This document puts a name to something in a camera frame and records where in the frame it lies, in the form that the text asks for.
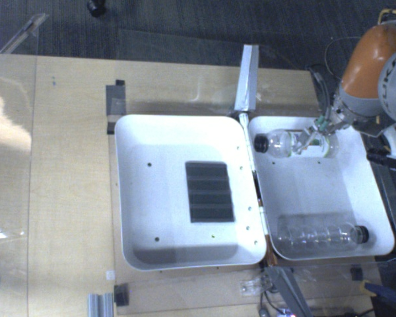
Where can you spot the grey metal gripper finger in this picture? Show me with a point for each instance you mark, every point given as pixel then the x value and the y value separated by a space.
pixel 304 139
pixel 315 140

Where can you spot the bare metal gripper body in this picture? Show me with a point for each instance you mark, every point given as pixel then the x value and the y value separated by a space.
pixel 335 119

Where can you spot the clear bottle with green label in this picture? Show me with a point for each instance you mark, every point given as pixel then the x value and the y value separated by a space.
pixel 278 144

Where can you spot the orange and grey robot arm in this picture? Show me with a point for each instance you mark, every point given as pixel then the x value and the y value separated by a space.
pixel 369 64

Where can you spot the white plastic tray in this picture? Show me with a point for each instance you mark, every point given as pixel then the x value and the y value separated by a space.
pixel 158 197
pixel 310 190

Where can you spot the clear plastic bottle black cap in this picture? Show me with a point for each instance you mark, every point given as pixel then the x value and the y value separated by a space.
pixel 316 236

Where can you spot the black ribbed rectangular pad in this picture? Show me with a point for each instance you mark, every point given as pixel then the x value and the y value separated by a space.
pixel 209 191

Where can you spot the black cylinder on white bracket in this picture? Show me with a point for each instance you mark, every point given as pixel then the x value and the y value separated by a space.
pixel 387 155

